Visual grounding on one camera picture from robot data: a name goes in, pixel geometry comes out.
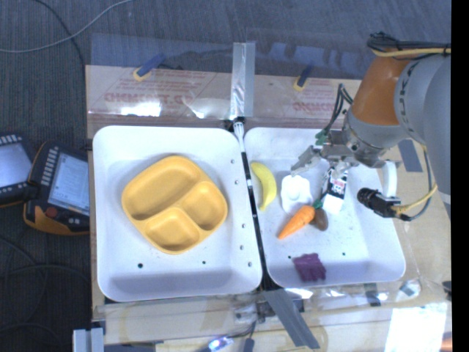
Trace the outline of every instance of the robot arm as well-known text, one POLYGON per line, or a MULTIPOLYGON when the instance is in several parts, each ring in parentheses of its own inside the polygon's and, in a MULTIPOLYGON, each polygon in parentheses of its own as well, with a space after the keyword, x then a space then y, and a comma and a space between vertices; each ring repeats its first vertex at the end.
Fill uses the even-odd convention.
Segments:
MULTIPOLYGON (((435 43, 427 43, 426 48, 419 45, 398 42, 383 33, 372 36, 369 46, 378 56, 361 82, 342 129, 328 130, 321 149, 309 147, 292 166, 293 175, 321 158, 339 171, 359 164, 379 169, 386 163, 382 155, 410 137, 426 148, 451 219, 451 49, 435 43), (370 45, 377 40, 389 45, 378 51, 370 45)), ((395 207, 393 200, 372 200, 377 196, 373 191, 358 196, 370 208, 376 202, 389 210, 395 207)))

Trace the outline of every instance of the display screen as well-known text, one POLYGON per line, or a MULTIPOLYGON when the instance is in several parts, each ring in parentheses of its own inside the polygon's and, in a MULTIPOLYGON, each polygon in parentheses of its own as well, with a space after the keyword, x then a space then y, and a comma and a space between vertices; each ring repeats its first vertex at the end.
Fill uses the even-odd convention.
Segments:
POLYGON ((89 216, 88 163, 60 153, 49 203, 89 216))
POLYGON ((0 188, 24 183, 31 171, 31 161, 21 144, 0 146, 0 188))

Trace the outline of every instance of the white tray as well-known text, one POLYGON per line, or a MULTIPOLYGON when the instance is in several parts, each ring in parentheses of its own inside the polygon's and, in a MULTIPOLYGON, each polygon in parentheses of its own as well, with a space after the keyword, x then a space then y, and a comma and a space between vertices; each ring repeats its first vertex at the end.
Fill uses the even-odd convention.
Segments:
POLYGON ((114 301, 247 293, 262 278, 243 162, 236 138, 217 128, 109 126, 93 139, 97 282, 114 301), (228 203, 226 221, 188 252, 156 249, 133 226, 122 190, 171 155, 197 163, 228 203))
MULTIPOLYGON (((344 204, 337 215, 328 215, 329 228, 320 231, 305 226, 284 240, 277 234, 289 220, 281 207, 281 179, 289 175, 319 130, 296 128, 253 128, 245 135, 249 162, 259 161, 274 174, 278 196, 265 209, 257 211, 270 277, 282 287, 317 287, 351 285, 367 282, 392 282, 405 272, 405 258, 392 219, 384 219, 358 202, 358 190, 381 189, 375 169, 365 166, 349 170, 344 204), (325 266, 325 280, 302 282, 292 259, 317 253, 325 266)), ((320 164, 300 175, 311 184, 313 199, 320 197, 322 176, 329 164, 320 164)), ((257 206, 262 201, 262 186, 254 174, 253 187, 257 206)))

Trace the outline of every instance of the carrot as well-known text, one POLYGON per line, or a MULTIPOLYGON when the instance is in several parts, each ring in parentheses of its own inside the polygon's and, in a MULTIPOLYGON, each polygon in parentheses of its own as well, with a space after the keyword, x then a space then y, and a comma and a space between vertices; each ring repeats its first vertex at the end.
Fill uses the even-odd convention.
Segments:
POLYGON ((285 224, 285 227, 280 232, 280 235, 278 235, 278 238, 281 240, 282 238, 286 238, 292 233, 301 230, 301 228, 306 226, 311 220, 314 219, 315 213, 316 209, 312 206, 301 206, 300 210, 298 210, 296 214, 288 221, 288 223, 285 224))

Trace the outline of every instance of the yellow banana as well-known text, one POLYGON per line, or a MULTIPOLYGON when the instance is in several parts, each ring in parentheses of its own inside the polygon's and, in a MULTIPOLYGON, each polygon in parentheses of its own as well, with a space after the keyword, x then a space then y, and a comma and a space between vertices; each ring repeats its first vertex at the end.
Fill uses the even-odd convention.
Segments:
POLYGON ((251 162, 251 168, 262 184, 262 204, 259 209, 263 211, 277 196, 276 179, 262 163, 253 161, 251 162))

